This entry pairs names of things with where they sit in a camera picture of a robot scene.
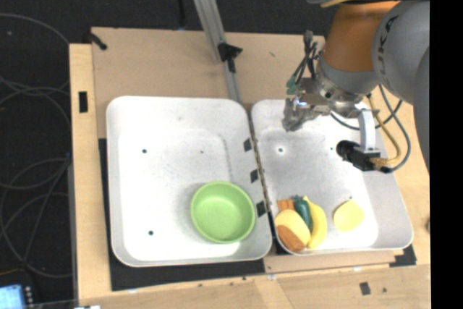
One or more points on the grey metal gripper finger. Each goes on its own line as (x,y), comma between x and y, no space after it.
(289,117)
(307,115)

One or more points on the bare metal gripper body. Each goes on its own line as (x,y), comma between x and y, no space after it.
(325,97)

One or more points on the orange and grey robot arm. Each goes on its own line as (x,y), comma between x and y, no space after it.
(361,36)

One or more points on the white plastic tray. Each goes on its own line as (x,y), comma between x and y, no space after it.
(162,184)
(314,170)

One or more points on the orange carrot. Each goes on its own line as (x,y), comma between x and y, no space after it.
(285,205)

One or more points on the green toy pepper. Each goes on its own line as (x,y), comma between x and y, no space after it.
(304,211)

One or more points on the yellow toy fruit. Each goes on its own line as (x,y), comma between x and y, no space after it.
(348,216)

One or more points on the yellow banana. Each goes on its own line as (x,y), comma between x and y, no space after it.
(319,224)

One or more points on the yellow and brown bread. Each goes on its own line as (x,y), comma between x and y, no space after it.
(291,228)

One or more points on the green bowl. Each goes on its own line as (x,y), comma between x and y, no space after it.
(222,211)

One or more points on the pale wood board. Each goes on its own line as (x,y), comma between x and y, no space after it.
(162,65)

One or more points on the black cylinder on white bracket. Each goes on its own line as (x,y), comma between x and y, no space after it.
(356,155)

